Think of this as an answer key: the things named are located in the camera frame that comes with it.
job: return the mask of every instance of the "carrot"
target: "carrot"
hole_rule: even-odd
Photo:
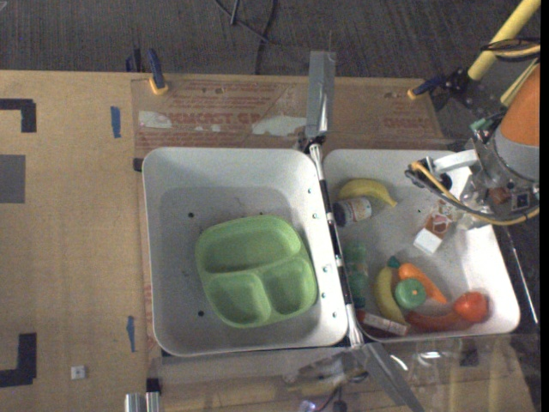
[[[440,302],[441,304],[448,304],[446,296],[443,295],[443,293],[438,289],[433,281],[431,281],[431,279],[429,279],[425,273],[423,273],[412,263],[401,264],[401,266],[398,268],[398,276],[401,280],[408,278],[417,279],[423,284],[423,287],[425,287],[425,292],[427,293],[428,297]]]
[[[426,316],[418,312],[409,312],[406,316],[406,321],[412,326],[426,332],[451,331],[457,329],[458,323],[462,321],[462,318],[454,311],[442,316]]]

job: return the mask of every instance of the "yellow cable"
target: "yellow cable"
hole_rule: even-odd
[[[410,165],[410,167],[414,171],[421,171],[436,187],[439,189],[447,198],[449,198],[451,201],[458,203],[460,205],[463,205],[462,202],[460,202],[457,198],[455,198],[454,194],[452,194],[450,191],[448,191],[444,185],[442,185],[437,178],[431,174],[431,172],[421,164],[419,161],[415,161]],[[487,223],[493,224],[495,226],[512,226],[514,224],[523,223],[526,220],[530,218],[534,218],[536,215],[540,213],[540,208],[537,208],[530,212],[529,214],[520,216],[518,218],[515,218],[514,220],[507,220],[507,221],[500,221],[500,220],[494,220],[493,218],[490,218],[488,216],[482,216],[477,214],[471,214],[474,218],[477,218],[481,221],[485,221]]]

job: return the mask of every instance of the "banana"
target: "banana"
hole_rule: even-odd
[[[379,308],[380,313],[385,318],[398,322],[399,324],[406,324],[406,319],[393,297],[391,288],[392,281],[393,269],[390,267],[383,267],[379,270],[374,282],[374,297],[376,298],[377,308]]]
[[[396,201],[391,197],[385,185],[373,179],[353,179],[349,180],[340,189],[337,199],[347,200],[348,198],[372,196],[378,198],[393,208]]]

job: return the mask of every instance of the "toy banana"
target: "toy banana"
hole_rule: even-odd
[[[393,297],[391,288],[392,281],[393,269],[390,267],[383,267],[379,270],[374,282],[374,297],[376,298],[377,308],[379,308],[380,313],[385,318],[398,322],[399,324],[406,324],[406,319],[402,315],[401,309],[396,304],[395,298]]]
[[[340,189],[338,200],[347,200],[348,198],[372,196],[378,198],[392,207],[396,206],[396,201],[391,197],[387,188],[376,180],[372,179],[353,179],[349,180]]]

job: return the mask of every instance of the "green translucent container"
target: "green translucent container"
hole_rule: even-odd
[[[259,215],[206,229],[196,266],[215,313],[235,328],[254,328],[306,312],[317,279],[303,240],[285,220]]]

